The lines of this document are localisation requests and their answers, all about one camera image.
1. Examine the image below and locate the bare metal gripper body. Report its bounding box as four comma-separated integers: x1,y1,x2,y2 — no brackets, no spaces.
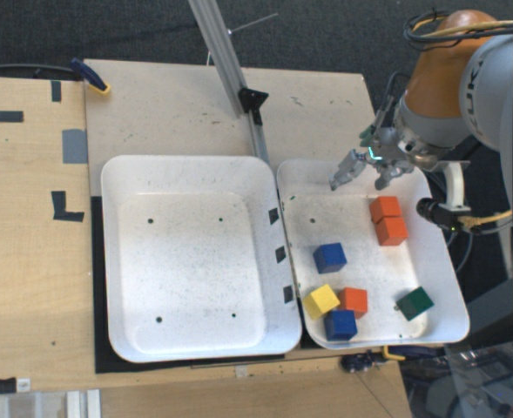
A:
368,126,441,174

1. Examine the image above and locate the orange cube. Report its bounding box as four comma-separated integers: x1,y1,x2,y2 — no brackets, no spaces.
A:
374,216,410,247
368,195,403,225
337,287,369,320

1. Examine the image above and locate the blue cube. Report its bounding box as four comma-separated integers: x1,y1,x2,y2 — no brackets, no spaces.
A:
312,241,348,275
322,308,359,343

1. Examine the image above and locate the white plastic tray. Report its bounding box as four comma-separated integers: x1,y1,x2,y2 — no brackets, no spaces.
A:
100,154,303,364
275,158,472,351

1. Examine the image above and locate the green cube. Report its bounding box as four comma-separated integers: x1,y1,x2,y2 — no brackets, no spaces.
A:
395,286,435,322

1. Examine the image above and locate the yellow cube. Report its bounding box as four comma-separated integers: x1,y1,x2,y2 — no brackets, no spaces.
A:
301,283,341,321

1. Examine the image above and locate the pale wood board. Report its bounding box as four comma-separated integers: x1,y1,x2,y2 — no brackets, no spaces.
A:
83,57,449,392

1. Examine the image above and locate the black cylinder on white bracket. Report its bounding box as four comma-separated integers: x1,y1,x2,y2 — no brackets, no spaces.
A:
415,159,473,234

